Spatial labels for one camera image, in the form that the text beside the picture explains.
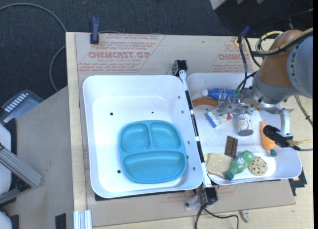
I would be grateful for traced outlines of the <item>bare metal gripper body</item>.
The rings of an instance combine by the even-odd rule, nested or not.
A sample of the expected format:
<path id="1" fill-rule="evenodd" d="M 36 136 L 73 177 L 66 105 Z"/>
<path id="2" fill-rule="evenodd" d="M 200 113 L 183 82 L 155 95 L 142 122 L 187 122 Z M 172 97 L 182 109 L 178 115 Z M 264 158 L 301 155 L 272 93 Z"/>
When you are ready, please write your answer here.
<path id="1" fill-rule="evenodd" d="M 278 114 L 282 109 L 279 103 L 266 97 L 258 90 L 243 90 L 235 95 L 238 105 L 248 112 L 262 110 L 270 114 Z"/>

